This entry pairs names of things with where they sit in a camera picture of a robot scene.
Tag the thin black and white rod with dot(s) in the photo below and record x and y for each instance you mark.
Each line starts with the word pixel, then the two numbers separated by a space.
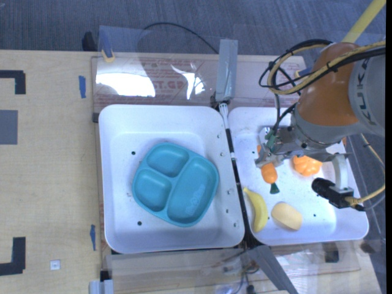
pixel 230 142

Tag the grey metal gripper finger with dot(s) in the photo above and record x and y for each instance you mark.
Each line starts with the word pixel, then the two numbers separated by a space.
pixel 268 159

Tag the white plastic tray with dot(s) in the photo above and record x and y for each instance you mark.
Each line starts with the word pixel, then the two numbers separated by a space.
pixel 306 194
pixel 122 194

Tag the yellow banana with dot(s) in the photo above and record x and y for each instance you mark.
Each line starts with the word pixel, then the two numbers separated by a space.
pixel 260 210

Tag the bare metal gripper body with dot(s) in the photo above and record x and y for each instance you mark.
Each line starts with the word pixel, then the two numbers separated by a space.
pixel 289 144

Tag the black cylinder on white bracket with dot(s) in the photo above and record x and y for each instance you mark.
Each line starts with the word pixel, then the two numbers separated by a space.
pixel 329 191

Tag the orange bell pepper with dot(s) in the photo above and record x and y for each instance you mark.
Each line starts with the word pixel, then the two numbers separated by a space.
pixel 307 165

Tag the orange carrot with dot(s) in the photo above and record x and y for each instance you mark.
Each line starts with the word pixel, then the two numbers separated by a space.
pixel 269 174

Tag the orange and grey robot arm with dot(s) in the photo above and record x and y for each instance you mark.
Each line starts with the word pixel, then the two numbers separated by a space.
pixel 327 100

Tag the blue divided plate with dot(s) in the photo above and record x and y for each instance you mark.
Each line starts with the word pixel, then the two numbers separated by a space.
pixel 180 191

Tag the pale yellow bread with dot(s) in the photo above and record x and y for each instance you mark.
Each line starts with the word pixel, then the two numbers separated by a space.
pixel 286 216

